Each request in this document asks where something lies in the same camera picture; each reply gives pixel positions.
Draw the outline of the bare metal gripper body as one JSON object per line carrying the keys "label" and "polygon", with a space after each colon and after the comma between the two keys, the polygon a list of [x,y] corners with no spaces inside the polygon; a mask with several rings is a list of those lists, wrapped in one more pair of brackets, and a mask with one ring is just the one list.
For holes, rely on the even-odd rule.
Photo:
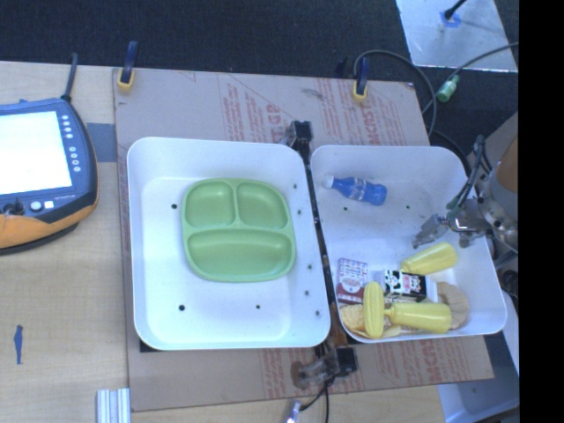
{"label": "bare metal gripper body", "polygon": [[510,251],[518,252],[517,216],[492,198],[478,197],[454,205],[447,212],[447,227],[455,232],[473,231],[476,238],[495,239]]}

